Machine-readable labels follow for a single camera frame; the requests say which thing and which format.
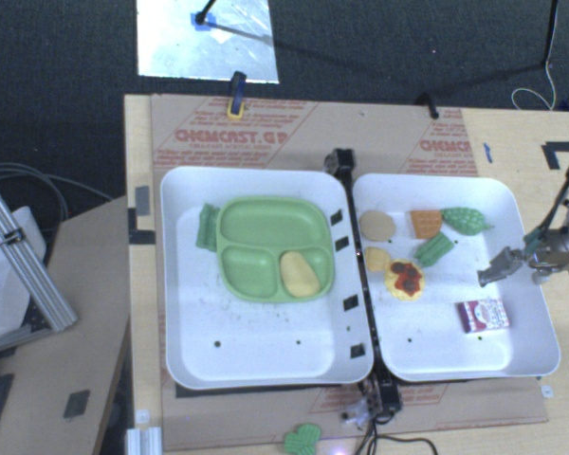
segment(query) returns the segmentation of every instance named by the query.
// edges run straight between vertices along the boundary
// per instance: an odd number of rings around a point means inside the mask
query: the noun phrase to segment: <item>small candy box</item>
[[[457,303],[466,333],[509,327],[510,320],[501,300],[482,299]]]

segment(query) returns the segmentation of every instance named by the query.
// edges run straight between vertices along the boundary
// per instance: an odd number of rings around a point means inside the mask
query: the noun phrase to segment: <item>green plate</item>
[[[217,256],[224,283],[237,297],[251,301],[306,301],[324,295],[335,272],[331,231],[313,204],[287,197],[239,197],[217,216]],[[288,293],[280,258],[299,251],[321,284],[311,297]]]

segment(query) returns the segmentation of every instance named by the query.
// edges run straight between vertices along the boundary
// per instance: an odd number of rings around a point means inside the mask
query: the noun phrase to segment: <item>black carpet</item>
[[[526,86],[551,100],[541,62],[551,0],[269,0],[281,83],[255,97],[511,108]],[[222,82],[141,78],[136,0],[0,0],[0,162],[124,194],[123,96],[226,94]],[[569,0],[552,52],[569,98]],[[519,96],[527,109],[542,109]],[[62,185],[70,213],[102,201]],[[59,219],[34,179],[0,182],[42,228]]]

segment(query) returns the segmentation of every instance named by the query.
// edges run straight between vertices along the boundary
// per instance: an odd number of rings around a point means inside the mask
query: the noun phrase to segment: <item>cardboard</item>
[[[322,438],[363,435],[341,413],[360,398],[358,387],[273,391],[177,389],[164,363],[162,243],[159,184],[179,165],[321,170],[334,148],[352,148],[363,173],[477,174],[462,112],[409,106],[247,100],[241,121],[226,118],[227,99],[152,97],[162,427],[165,451],[279,443],[301,423]],[[408,385],[403,410],[384,432],[475,428],[544,422],[533,378]]]

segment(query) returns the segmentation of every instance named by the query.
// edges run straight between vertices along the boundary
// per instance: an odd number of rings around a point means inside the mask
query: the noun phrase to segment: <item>white tray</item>
[[[174,380],[190,389],[354,383],[374,363],[345,192],[332,176],[182,167],[161,184],[166,358]],[[311,201],[331,227],[335,279],[323,297],[301,303],[258,303],[223,284],[215,253],[195,246],[205,203],[222,207],[245,195]],[[344,310],[343,301],[358,306]],[[358,355],[358,349],[364,354]]]
[[[541,288],[524,266],[511,277],[481,288],[477,270],[489,266],[505,246],[523,247],[523,225],[512,192],[486,178],[367,174],[354,186],[358,217],[370,209],[395,220],[389,243],[379,246],[393,259],[412,259],[424,240],[414,239],[409,211],[470,207],[493,228],[464,236],[446,224],[441,229],[453,251],[424,269],[426,287],[415,301],[400,301],[386,289],[382,273],[368,272],[382,356],[396,376],[408,381],[545,375],[559,365],[560,350]],[[454,304],[501,299],[510,326],[466,334]]]

